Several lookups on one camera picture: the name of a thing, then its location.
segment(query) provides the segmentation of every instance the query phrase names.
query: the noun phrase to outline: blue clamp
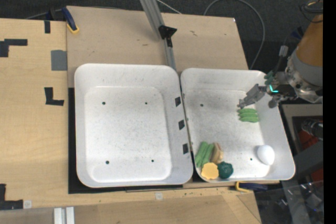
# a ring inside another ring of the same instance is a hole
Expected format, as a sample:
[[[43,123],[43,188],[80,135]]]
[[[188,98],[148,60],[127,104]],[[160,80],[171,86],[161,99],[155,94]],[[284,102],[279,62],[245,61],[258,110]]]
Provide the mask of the blue clamp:
[[[73,34],[78,33],[79,27],[76,25],[72,15],[70,14],[70,11],[67,8],[63,7],[62,13],[65,19],[67,20],[67,27],[70,30],[70,32],[72,32]]]

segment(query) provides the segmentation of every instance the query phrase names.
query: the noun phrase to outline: white egg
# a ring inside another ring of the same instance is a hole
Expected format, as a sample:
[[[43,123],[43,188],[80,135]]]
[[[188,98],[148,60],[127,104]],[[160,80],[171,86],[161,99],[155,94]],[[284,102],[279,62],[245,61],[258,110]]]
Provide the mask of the white egg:
[[[257,150],[259,159],[266,165],[272,165],[275,160],[275,152],[269,145],[259,146]]]

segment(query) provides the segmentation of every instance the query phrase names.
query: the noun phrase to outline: empty white tray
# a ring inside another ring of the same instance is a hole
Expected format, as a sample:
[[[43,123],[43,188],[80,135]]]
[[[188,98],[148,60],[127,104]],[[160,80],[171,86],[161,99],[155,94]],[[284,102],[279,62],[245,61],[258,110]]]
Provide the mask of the empty white tray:
[[[76,157],[89,187],[175,185],[193,173],[178,75],[87,63],[75,72]]]
[[[256,83],[265,84],[264,73],[254,70],[220,70],[189,68],[181,74],[187,125],[194,154],[202,141],[218,142],[224,151],[223,160],[231,163],[234,173],[220,181],[286,180],[293,177],[295,164],[278,108],[270,109],[269,95],[255,108],[259,122],[239,120],[239,99]],[[257,148],[270,145],[275,151],[272,165],[262,163]],[[196,169],[201,176],[201,169]]]

